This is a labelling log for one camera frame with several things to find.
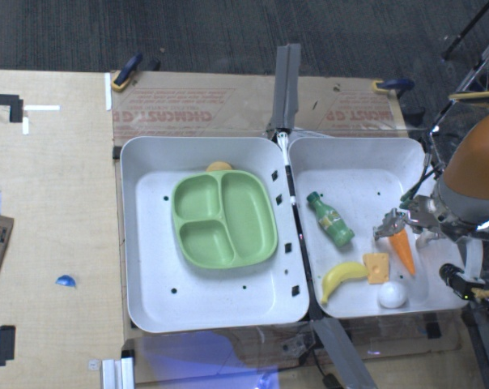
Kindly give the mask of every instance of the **orange toy carrot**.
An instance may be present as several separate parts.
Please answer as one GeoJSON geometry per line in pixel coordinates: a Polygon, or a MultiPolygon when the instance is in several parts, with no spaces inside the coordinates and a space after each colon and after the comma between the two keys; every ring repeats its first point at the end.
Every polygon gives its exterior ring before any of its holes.
{"type": "Polygon", "coordinates": [[[408,272],[414,276],[414,258],[412,257],[412,251],[410,249],[410,243],[408,241],[406,230],[402,229],[399,232],[396,232],[394,235],[389,236],[389,240],[390,244],[397,252],[399,259],[401,259],[401,262],[403,262],[408,272]]]}

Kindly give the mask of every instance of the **banana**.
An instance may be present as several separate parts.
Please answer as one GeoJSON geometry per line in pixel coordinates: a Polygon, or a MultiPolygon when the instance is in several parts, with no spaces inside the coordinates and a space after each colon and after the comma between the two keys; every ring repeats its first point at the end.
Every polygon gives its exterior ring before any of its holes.
{"type": "Polygon", "coordinates": [[[326,304],[329,295],[345,280],[364,278],[368,274],[368,269],[362,263],[348,261],[339,263],[327,271],[322,280],[323,295],[321,304],[326,304]]]}

